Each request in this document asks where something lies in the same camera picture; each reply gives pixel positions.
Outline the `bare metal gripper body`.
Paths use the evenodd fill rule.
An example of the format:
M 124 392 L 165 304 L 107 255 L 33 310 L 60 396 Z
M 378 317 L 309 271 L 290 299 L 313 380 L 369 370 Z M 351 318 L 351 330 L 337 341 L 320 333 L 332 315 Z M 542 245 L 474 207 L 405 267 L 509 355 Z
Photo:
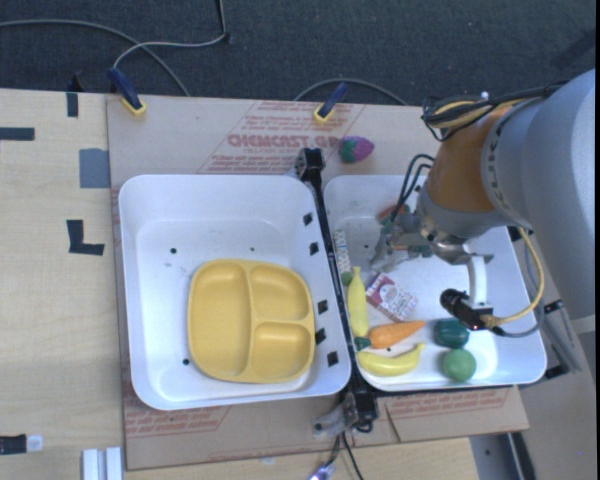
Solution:
M 437 257 L 449 265 L 460 266 L 468 264 L 474 257 L 482 258 L 486 263 L 494 258 L 493 253 L 475 252 L 473 238 L 461 238 L 439 232 L 435 227 L 423 227 L 416 213 L 400 214 L 392 223 L 388 237 L 390 250 L 409 251 L 408 261 Z

